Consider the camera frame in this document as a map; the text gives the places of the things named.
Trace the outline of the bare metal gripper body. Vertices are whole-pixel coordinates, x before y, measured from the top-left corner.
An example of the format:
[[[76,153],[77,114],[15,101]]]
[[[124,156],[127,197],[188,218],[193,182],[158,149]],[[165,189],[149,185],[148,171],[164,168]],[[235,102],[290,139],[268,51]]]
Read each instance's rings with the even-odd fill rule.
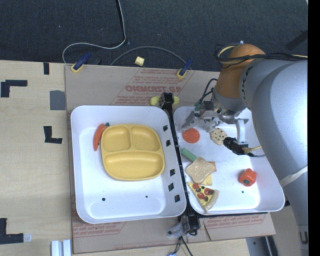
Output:
[[[220,123],[233,125],[237,122],[236,117],[241,113],[241,101],[198,101],[196,110],[199,111],[199,118],[211,127]]]

